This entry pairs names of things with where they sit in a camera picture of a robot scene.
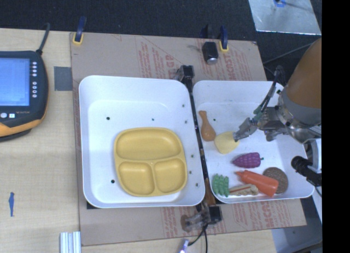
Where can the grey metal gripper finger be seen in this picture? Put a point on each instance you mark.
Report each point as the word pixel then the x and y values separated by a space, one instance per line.
pixel 246 127

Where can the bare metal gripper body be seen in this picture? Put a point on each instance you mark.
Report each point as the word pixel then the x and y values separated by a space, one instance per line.
pixel 273 120

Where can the pale yellow cheese wedge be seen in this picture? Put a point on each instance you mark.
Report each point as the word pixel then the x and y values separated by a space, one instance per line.
pixel 225 143

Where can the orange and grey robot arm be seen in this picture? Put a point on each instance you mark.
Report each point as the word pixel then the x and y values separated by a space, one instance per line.
pixel 304 82

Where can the white plastic tray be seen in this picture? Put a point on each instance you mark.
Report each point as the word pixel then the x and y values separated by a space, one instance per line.
pixel 227 101
pixel 136 95

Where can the purple grapes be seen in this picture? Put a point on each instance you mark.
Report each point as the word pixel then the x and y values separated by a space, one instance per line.
pixel 247 160

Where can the orange chicken drumstick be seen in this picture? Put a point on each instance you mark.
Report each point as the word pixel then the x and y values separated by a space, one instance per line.
pixel 207 131

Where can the orange bottle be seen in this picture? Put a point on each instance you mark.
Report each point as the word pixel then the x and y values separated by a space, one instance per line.
pixel 259 182

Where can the brown biscuit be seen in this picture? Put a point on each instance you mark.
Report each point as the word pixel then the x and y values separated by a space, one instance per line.
pixel 280 176

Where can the sausage in bread bun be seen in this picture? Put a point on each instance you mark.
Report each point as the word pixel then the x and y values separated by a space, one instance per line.
pixel 244 189

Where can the green pea pods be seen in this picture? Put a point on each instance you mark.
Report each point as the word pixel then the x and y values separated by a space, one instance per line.
pixel 220 184

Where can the small black can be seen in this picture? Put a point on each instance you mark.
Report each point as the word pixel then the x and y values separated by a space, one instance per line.
pixel 210 52

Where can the yellow divided plate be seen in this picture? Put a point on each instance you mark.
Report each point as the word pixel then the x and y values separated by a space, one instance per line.
pixel 150 161

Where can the brown cardboard board red print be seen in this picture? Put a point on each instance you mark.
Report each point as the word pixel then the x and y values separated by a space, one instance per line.
pixel 109 54

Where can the black cylinder on white bracket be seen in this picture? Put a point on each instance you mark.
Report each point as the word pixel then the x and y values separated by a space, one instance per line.
pixel 302 165

